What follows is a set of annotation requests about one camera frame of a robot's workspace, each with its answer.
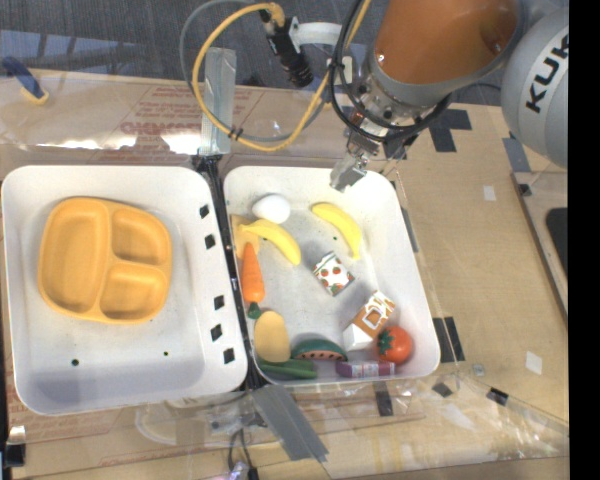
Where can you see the tan potato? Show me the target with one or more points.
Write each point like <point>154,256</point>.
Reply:
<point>272,337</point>

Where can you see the black cylinder on white bracket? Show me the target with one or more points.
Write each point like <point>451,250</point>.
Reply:
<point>292,58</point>

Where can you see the green pea pod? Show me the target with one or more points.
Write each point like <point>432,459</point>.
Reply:
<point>292,369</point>

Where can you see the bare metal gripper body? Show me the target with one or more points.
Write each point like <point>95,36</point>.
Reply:
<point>375,113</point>

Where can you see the purple packet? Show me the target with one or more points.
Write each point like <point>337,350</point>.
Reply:
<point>365,369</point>

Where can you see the white plastic tray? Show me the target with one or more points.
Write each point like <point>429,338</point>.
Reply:
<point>305,308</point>
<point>130,368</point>

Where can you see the yellow banana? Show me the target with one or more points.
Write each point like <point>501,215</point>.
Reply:
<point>277,238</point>
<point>344,223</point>

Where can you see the white carton with strawberry print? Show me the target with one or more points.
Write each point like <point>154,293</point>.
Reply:
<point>333,274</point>

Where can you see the orange divided plate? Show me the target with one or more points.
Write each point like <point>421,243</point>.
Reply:
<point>80,253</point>

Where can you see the orange carrot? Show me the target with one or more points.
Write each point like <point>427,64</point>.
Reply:
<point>252,278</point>

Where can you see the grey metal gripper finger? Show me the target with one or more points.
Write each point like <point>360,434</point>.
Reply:
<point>342,177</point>
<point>360,167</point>

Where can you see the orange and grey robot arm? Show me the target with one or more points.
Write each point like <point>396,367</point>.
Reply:
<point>445,23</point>

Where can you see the orange and white carton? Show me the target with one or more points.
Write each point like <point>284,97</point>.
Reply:
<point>370,320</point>

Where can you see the white egg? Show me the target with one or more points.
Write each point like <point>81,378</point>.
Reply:
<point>271,208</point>

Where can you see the brown cardboard board, red print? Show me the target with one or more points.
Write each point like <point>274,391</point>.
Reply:
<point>145,118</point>

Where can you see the green watermelon slice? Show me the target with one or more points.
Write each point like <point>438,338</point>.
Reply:
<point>319,350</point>

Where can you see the red tomato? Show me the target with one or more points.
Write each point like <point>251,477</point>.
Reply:
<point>396,345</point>

